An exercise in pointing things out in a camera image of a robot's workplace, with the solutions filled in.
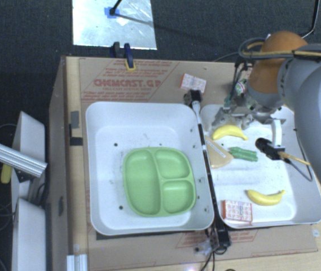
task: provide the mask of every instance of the cardboard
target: cardboard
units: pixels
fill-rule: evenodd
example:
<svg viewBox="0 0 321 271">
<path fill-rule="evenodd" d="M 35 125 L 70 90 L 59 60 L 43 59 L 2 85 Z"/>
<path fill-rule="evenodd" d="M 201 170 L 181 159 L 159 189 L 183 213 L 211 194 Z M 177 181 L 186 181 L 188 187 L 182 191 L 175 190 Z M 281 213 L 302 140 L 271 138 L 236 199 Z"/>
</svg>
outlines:
<svg viewBox="0 0 321 271">
<path fill-rule="evenodd" d="M 180 89 L 184 73 L 207 81 L 203 105 L 222 103 L 234 70 L 231 63 L 158 60 L 135 63 L 138 72 L 130 73 L 125 70 L 123 59 L 62 60 L 50 106 L 53 270 L 65 270 L 65 254 L 87 253 L 90 271 L 194 263 L 206 258 L 195 251 L 206 240 L 204 231 L 105 237 L 97 234 L 91 225 L 84 128 L 87 107 L 98 100 L 181 103 L 186 93 Z M 73 128 L 74 112 L 82 119 Z M 61 197 L 65 205 L 64 213 L 59 216 L 57 206 Z M 217 256 L 217 260 L 317 250 L 310 225 L 237 230 L 231 231 L 230 236 L 231 247 L 224 255 Z"/>
</svg>

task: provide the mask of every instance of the black floor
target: black floor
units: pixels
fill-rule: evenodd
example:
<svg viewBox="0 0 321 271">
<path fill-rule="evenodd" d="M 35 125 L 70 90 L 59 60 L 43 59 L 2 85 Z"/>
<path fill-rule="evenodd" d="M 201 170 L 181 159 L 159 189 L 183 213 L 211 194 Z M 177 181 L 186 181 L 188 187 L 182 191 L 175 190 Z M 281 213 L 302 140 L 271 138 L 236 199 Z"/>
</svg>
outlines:
<svg viewBox="0 0 321 271">
<path fill-rule="evenodd" d="M 277 30 L 305 33 L 314 1 L 151 0 L 158 50 L 134 55 L 210 61 L 247 38 Z M 316 31 L 306 40 L 321 43 L 321 0 Z M 0 125 L 16 124 L 22 110 L 47 126 L 61 55 L 108 56 L 107 49 L 72 45 L 72 0 L 0 0 Z M 11 132 L 3 129 L 0 142 L 10 145 Z M 9 200 L 8 186 L 0 184 L 0 203 Z M 11 226 L 0 232 L 0 258 L 9 270 L 11 234 Z"/>
</svg>

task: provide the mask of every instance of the white tray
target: white tray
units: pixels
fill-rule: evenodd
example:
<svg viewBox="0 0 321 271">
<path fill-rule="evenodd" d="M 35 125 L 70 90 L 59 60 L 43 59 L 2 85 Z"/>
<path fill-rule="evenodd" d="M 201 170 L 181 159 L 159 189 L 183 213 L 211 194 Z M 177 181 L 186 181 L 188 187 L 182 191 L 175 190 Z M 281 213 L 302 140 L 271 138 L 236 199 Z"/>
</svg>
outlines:
<svg viewBox="0 0 321 271">
<path fill-rule="evenodd" d="M 192 109 L 182 104 L 96 102 L 86 111 L 90 214 L 105 235 L 206 229 L 214 218 L 203 151 Z M 189 159 L 196 202 L 188 212 L 143 217 L 129 207 L 122 179 L 125 155 L 135 148 L 172 147 Z"/>
<path fill-rule="evenodd" d="M 220 105 L 207 105 L 201 110 L 201 119 L 205 134 L 211 137 L 211 123 Z M 283 107 L 273 114 L 274 118 L 286 119 L 282 125 L 282 145 L 285 151 L 302 158 L 300 147 L 294 131 L 293 113 Z M 309 182 L 291 165 L 283 161 L 272 161 L 262 154 L 255 146 L 257 138 L 262 137 L 272 141 L 270 125 L 258 122 L 251 123 L 243 131 L 248 140 L 238 137 L 223 137 L 216 142 L 229 147 L 241 147 L 257 151 L 258 161 L 234 159 L 222 168 L 212 169 L 212 176 L 220 214 L 222 215 L 223 200 L 237 200 L 252 203 L 247 197 L 246 190 L 252 189 L 264 194 L 274 194 L 285 190 L 282 201 L 275 206 L 259 206 L 252 203 L 253 222 L 230 221 L 223 219 L 232 228 L 258 228 L 279 225 L 312 224 L 321 221 L 321 195 L 312 172 L 313 181 Z M 304 174 L 309 176 L 305 165 L 294 162 Z"/>
</svg>

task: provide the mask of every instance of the green plate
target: green plate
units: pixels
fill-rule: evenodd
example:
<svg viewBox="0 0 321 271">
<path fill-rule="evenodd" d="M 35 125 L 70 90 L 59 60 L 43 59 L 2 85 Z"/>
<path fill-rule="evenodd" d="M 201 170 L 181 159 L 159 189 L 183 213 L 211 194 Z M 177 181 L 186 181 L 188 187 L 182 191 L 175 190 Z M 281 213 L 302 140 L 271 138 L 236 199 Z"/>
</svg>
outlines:
<svg viewBox="0 0 321 271">
<path fill-rule="evenodd" d="M 139 215 L 178 215 L 195 203 L 189 160 L 174 148 L 145 147 L 130 151 L 124 159 L 123 176 L 127 201 Z"/>
</svg>

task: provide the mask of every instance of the yellow banana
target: yellow banana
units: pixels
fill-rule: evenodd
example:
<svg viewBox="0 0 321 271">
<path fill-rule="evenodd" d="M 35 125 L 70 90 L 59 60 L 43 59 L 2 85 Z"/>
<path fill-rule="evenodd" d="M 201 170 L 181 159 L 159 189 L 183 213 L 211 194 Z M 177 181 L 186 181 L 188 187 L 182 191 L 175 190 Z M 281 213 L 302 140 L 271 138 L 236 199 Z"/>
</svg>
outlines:
<svg viewBox="0 0 321 271">
<path fill-rule="evenodd" d="M 246 137 L 240 128 L 238 128 L 235 125 L 223 125 L 220 128 L 217 128 L 215 132 L 213 133 L 213 140 L 220 139 L 224 136 L 234 136 L 234 137 L 240 137 L 243 140 L 247 140 L 248 137 Z"/>
<path fill-rule="evenodd" d="M 282 196 L 285 194 L 285 191 L 281 191 L 274 195 L 263 195 L 257 191 L 248 190 L 247 195 L 253 203 L 256 203 L 261 206 L 273 206 L 278 204 L 282 200 Z"/>
</svg>

